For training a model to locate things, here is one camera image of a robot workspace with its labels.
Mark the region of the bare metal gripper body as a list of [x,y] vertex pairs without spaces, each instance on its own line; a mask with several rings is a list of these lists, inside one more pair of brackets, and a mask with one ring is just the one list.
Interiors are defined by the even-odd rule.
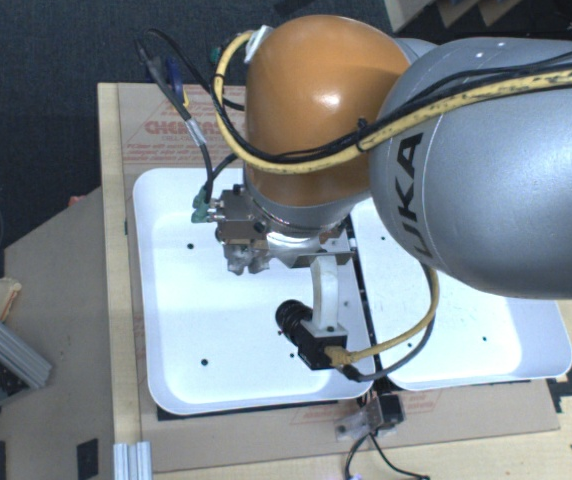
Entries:
[[353,256],[346,234],[346,219],[354,199],[291,206],[278,204],[250,185],[235,185],[215,202],[216,238],[220,244],[270,250],[287,268],[310,267],[318,257],[333,257],[346,264]]

